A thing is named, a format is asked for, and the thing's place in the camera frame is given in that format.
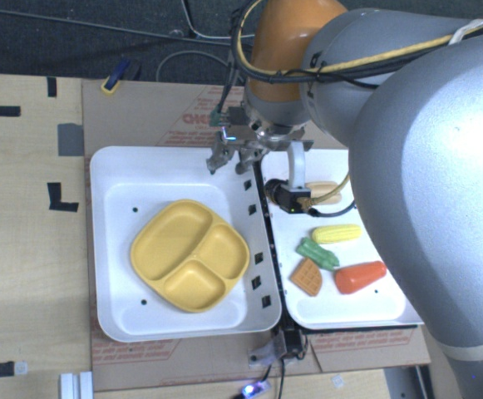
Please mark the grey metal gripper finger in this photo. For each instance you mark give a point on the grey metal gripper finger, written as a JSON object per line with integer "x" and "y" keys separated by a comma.
{"x": 246, "y": 160}
{"x": 218, "y": 158}

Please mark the beige hot dog bun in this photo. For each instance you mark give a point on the beige hot dog bun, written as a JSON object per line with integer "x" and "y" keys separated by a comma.
{"x": 328, "y": 188}

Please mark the white plastic tray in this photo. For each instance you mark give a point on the white plastic tray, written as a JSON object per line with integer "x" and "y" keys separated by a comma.
{"x": 116, "y": 306}
{"x": 341, "y": 306}

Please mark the yellow corn cob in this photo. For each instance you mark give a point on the yellow corn cob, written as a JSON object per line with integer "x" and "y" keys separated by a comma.
{"x": 336, "y": 234}

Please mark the brown waffle piece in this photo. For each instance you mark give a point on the brown waffle piece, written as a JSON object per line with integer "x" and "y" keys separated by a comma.
{"x": 307, "y": 279}

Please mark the green asparagus bundle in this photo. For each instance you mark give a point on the green asparagus bundle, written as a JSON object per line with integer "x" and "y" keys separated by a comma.
{"x": 318, "y": 254}

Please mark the orange carrot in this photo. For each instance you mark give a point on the orange carrot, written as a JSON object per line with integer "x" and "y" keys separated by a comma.
{"x": 359, "y": 277}

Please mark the yellow divided plate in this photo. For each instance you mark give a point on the yellow divided plate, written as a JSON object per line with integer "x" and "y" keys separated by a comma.
{"x": 189, "y": 256}

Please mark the brown cardboard board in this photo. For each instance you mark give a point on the brown cardboard board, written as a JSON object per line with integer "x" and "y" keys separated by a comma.
{"x": 141, "y": 110}

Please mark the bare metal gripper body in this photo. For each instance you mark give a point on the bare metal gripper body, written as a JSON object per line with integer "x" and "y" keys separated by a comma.
{"x": 262, "y": 133}

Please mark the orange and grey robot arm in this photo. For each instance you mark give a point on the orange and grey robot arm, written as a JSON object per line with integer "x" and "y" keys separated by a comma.
{"x": 411, "y": 148}

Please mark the black cylinder on white bracket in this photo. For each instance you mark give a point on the black cylinder on white bracket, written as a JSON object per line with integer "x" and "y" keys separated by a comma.
{"x": 293, "y": 189}

